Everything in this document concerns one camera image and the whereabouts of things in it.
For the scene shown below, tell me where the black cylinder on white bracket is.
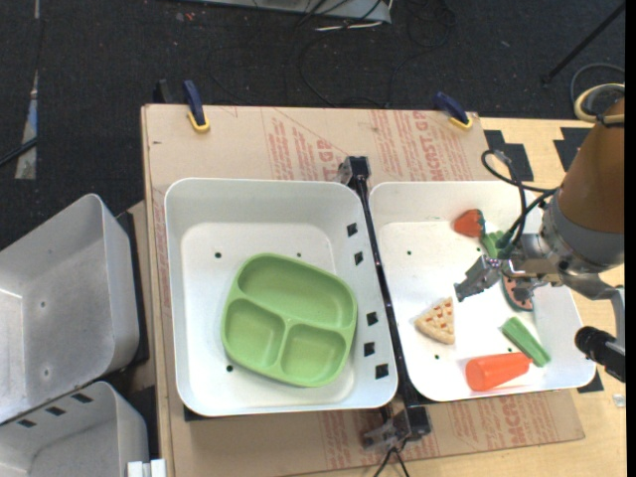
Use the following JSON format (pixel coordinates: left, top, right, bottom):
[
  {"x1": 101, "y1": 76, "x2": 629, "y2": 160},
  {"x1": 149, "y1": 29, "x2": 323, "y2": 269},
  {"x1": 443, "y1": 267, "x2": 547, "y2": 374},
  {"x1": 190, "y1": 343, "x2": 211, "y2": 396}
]
[{"x1": 570, "y1": 271, "x2": 626, "y2": 383}]

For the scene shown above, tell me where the slice of pizza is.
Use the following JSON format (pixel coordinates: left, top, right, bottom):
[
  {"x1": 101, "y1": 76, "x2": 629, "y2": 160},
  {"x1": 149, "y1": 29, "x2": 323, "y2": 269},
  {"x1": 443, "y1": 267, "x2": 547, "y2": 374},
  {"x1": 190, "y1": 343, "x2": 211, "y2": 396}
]
[{"x1": 413, "y1": 295, "x2": 457, "y2": 346}]

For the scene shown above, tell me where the red strawberry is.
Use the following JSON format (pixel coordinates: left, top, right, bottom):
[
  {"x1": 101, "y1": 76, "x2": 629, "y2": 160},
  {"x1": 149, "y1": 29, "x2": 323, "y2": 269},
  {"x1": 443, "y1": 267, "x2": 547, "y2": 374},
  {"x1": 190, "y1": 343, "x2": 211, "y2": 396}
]
[{"x1": 452, "y1": 208, "x2": 487, "y2": 239}]

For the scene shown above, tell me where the brown cardboard board red print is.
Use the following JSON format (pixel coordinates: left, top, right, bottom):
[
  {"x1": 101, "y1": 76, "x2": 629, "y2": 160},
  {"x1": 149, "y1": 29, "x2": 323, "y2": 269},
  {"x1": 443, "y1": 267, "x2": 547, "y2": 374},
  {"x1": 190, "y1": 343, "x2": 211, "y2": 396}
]
[{"x1": 140, "y1": 102, "x2": 586, "y2": 477}]

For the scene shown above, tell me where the orange carrot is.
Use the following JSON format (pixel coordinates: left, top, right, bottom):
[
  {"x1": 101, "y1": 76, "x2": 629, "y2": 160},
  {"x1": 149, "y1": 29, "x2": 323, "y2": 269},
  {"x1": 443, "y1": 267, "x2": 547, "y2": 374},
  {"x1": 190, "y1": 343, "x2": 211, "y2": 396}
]
[{"x1": 464, "y1": 351, "x2": 535, "y2": 394}]

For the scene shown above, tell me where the green divided plate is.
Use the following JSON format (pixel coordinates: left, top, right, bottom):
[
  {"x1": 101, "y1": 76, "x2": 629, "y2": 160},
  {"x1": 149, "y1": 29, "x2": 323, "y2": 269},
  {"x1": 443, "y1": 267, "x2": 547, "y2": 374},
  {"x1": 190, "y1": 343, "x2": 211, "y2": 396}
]
[{"x1": 220, "y1": 252, "x2": 359, "y2": 389}]

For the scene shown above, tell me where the white plastic tray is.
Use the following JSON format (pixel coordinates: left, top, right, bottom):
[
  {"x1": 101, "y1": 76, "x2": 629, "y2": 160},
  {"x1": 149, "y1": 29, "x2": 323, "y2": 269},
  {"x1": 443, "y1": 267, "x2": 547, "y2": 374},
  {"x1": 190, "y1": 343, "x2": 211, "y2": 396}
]
[
  {"x1": 0, "y1": 193, "x2": 141, "y2": 424},
  {"x1": 368, "y1": 180, "x2": 598, "y2": 403},
  {"x1": 0, "y1": 380, "x2": 151, "y2": 477},
  {"x1": 163, "y1": 176, "x2": 399, "y2": 418}
]

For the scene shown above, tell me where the red and green watermelon slice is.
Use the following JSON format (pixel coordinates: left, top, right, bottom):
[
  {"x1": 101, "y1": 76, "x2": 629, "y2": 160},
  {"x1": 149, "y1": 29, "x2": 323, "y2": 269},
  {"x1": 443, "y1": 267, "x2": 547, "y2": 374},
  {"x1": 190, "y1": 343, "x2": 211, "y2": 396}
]
[{"x1": 499, "y1": 274, "x2": 536, "y2": 313}]

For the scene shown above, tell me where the thin black rod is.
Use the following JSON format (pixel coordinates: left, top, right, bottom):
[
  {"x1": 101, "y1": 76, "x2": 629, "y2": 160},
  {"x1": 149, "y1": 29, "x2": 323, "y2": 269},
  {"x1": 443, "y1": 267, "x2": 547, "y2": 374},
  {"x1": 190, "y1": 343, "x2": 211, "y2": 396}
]
[{"x1": 353, "y1": 175, "x2": 419, "y2": 412}]

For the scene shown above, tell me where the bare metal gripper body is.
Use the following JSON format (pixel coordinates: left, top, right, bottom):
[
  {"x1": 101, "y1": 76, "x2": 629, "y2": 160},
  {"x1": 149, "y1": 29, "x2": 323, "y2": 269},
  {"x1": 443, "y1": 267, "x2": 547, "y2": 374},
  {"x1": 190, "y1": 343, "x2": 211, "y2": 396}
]
[{"x1": 499, "y1": 234, "x2": 567, "y2": 288}]

